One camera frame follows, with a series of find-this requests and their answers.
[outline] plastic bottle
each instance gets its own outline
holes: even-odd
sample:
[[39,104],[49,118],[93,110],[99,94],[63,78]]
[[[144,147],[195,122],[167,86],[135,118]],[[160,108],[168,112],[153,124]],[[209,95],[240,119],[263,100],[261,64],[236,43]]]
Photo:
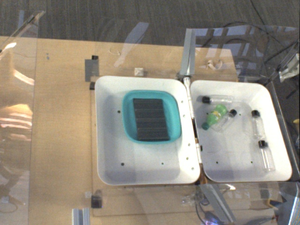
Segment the plastic bottle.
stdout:
[[266,172],[274,171],[275,165],[273,161],[273,156],[268,144],[264,140],[258,142],[260,152],[262,155],[263,167]]
[[236,110],[232,109],[230,112],[225,114],[218,123],[211,126],[211,129],[221,132],[225,131],[233,122],[233,118],[237,114]]
[[206,122],[202,124],[202,128],[204,130],[209,129],[212,125],[218,123],[226,113],[227,108],[223,104],[218,104],[207,116]]
[[264,132],[263,120],[260,116],[260,113],[257,110],[253,110],[251,114],[252,114],[253,137],[258,141],[265,139],[266,135]]
[[231,104],[233,102],[233,97],[223,95],[210,95],[204,96],[202,98],[202,102],[207,104]]

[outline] green object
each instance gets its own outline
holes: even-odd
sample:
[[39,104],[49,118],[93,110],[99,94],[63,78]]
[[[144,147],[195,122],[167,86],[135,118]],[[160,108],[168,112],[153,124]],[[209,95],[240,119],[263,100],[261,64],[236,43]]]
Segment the green object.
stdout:
[[202,124],[202,128],[207,130],[220,121],[220,119],[227,113],[227,108],[223,104],[218,104],[214,110],[207,116],[206,122]]

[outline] white tray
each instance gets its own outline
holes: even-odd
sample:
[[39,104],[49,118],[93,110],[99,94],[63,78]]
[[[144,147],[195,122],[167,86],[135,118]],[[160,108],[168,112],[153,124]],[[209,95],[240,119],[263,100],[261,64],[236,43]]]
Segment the white tray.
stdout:
[[[241,82],[195,81],[191,85],[193,107],[202,162],[206,175],[216,182],[286,181],[292,167],[286,152],[274,106],[262,85]],[[223,133],[201,128],[214,106],[203,104],[206,95],[227,95],[238,114]],[[252,140],[251,111],[258,110],[264,122],[266,141],[271,149],[275,171],[264,172],[257,141]]]
[[[137,144],[125,134],[123,97],[132,90],[158,90],[177,101],[181,136],[168,144]],[[188,184],[200,175],[184,85],[173,79],[104,76],[95,86],[98,174],[109,185]]]

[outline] clear plastic tube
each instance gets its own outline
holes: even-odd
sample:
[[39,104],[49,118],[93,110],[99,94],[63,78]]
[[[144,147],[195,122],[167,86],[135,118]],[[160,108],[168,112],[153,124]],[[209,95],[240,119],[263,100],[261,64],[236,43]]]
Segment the clear plastic tube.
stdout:
[[233,123],[236,114],[236,110],[232,109],[218,123],[212,125],[211,128],[217,132],[225,131]]
[[203,103],[207,104],[231,104],[233,97],[225,95],[210,95],[202,98]]
[[253,137],[256,140],[265,139],[265,131],[263,126],[263,120],[257,110],[252,111],[252,128],[253,128]]
[[271,153],[270,148],[268,147],[268,144],[262,140],[258,142],[260,153],[262,156],[262,162],[263,162],[263,168],[266,172],[274,171],[275,165],[273,161],[273,156]]

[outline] teal tray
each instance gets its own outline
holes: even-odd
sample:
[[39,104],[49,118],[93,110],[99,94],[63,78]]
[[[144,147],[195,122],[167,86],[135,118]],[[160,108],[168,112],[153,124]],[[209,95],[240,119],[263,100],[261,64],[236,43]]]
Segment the teal tray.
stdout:
[[[161,99],[163,100],[165,120],[168,129],[168,134],[170,139],[167,141],[158,141],[158,142],[146,142],[137,140],[137,130],[135,123],[135,110],[133,106],[134,98],[144,98],[144,99]],[[135,143],[143,144],[163,144],[171,143],[178,139],[181,135],[181,123],[180,115],[175,98],[167,93],[162,91],[154,90],[134,90],[127,93],[122,101],[122,118],[123,126],[127,137]]]

